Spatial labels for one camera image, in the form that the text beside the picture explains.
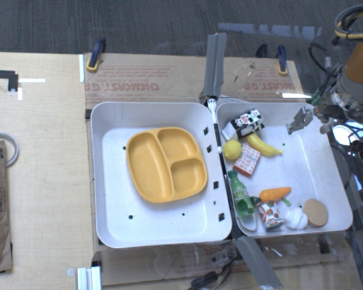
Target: yellow banana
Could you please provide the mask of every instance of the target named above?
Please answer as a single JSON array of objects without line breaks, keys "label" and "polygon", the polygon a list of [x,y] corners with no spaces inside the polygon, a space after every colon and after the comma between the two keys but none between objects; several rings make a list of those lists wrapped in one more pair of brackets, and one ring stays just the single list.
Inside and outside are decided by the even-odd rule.
[{"label": "yellow banana", "polygon": [[277,154],[282,154],[283,151],[280,149],[275,149],[273,146],[266,144],[259,136],[253,132],[252,134],[246,135],[246,140],[249,142],[250,146],[255,150],[259,151],[264,156],[272,156]]}]

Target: lemon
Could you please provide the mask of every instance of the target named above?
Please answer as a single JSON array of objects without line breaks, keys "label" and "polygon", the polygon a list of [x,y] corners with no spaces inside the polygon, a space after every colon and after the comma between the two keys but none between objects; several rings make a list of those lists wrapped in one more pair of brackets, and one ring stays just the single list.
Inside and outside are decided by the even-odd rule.
[{"label": "lemon", "polygon": [[223,153],[226,159],[235,160],[242,153],[242,145],[237,140],[229,140],[223,145]]}]

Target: green bottle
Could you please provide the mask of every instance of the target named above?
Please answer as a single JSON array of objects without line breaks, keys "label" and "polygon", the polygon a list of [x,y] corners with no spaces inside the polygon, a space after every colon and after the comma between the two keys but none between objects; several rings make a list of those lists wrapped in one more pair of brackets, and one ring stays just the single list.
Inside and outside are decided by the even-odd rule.
[{"label": "green bottle", "polygon": [[235,208],[239,217],[254,214],[253,203],[250,200],[246,186],[238,178],[238,172],[231,170],[227,173],[231,180],[231,192],[234,199]]}]

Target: brown round lid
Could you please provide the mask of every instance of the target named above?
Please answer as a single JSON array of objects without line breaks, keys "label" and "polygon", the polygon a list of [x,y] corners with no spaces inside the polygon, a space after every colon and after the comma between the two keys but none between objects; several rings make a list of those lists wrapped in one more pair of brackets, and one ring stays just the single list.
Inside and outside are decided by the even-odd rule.
[{"label": "brown round lid", "polygon": [[304,213],[308,217],[309,223],[317,227],[322,227],[328,221],[328,211],[323,203],[316,199],[309,199],[305,202]]}]

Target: orange carrot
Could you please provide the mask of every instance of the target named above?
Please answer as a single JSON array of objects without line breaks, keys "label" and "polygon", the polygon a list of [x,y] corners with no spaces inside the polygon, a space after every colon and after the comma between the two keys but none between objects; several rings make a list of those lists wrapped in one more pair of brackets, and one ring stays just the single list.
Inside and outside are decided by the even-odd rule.
[{"label": "orange carrot", "polygon": [[262,190],[260,193],[261,202],[278,201],[292,191],[290,187],[278,187]]}]

